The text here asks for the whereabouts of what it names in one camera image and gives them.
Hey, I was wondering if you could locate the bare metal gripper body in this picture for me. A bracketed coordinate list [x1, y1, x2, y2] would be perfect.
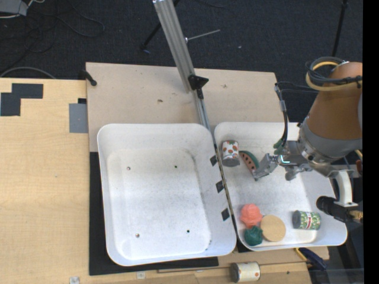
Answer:
[277, 140, 330, 177]

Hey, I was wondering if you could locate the red and green watermelon slice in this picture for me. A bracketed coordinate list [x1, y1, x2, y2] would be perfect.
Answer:
[239, 150, 261, 172]

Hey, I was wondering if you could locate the white plastic tray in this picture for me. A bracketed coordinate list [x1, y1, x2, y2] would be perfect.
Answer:
[213, 121, 348, 252]
[97, 122, 237, 267]

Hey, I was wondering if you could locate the white can with orange print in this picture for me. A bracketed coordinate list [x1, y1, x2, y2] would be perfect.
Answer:
[221, 140, 241, 168]

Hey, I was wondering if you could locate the green and white can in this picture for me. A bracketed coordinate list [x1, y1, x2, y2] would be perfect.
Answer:
[292, 210, 322, 231]

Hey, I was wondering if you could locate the pink toy strawberry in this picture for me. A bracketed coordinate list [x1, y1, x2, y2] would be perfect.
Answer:
[239, 203, 264, 230]

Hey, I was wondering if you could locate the tan round biscuit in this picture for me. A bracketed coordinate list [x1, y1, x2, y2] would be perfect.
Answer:
[260, 214, 287, 243]

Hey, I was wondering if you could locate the green toy broccoli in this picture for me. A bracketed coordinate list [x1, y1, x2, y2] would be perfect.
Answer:
[243, 225, 264, 247]

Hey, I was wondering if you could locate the white can with grey lid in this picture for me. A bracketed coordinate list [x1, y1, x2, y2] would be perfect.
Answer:
[230, 261, 262, 283]

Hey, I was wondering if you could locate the pale wood board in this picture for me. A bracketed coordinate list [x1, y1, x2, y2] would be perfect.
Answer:
[85, 62, 330, 266]

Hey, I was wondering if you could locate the black cylinder on white bracket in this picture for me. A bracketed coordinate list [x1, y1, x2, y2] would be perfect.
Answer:
[316, 170, 364, 225]

